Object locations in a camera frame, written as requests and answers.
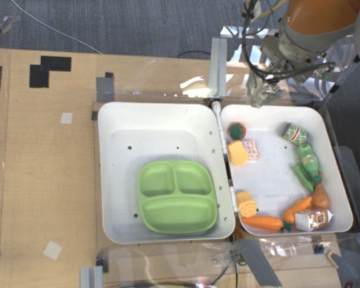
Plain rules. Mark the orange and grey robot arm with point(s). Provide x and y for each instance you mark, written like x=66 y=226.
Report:
x=321 y=7

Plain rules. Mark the green divided plate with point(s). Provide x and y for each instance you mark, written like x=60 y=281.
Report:
x=177 y=211

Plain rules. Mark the green and white can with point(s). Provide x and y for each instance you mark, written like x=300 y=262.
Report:
x=294 y=134

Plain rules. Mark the white plastic tray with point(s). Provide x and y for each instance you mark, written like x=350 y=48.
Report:
x=123 y=175
x=273 y=175

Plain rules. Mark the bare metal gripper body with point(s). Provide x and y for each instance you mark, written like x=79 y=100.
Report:
x=280 y=58

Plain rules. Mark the green pea pod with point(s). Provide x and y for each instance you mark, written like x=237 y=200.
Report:
x=303 y=177

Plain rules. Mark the white and orange carton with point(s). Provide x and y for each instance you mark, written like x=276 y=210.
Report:
x=313 y=220

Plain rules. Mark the red tomato with green top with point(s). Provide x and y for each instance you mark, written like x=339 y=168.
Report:
x=237 y=131

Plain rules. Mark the orange-brown pear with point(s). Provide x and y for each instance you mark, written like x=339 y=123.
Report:
x=319 y=199

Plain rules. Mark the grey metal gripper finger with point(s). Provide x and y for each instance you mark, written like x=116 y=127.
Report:
x=270 y=92
x=254 y=91

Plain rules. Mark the orange carrot with green end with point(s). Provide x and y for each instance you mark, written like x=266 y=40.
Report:
x=264 y=222

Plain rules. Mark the green bottle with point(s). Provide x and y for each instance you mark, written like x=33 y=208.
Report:
x=308 y=160

